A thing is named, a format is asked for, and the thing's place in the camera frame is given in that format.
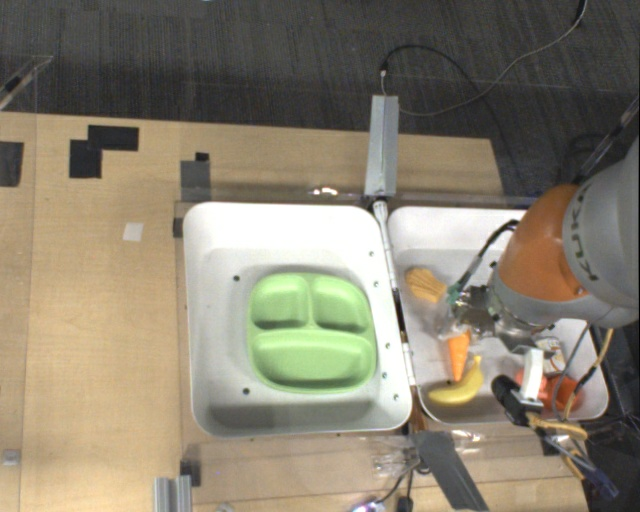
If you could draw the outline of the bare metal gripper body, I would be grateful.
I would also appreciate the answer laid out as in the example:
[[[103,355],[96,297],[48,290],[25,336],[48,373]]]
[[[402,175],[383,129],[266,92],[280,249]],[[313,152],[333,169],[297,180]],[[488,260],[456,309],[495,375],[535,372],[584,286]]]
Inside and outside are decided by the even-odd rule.
[[[550,324],[526,322],[510,312],[497,294],[486,285],[470,286],[451,305],[452,315],[461,326],[470,327],[479,338],[499,339],[511,353],[522,353]]]

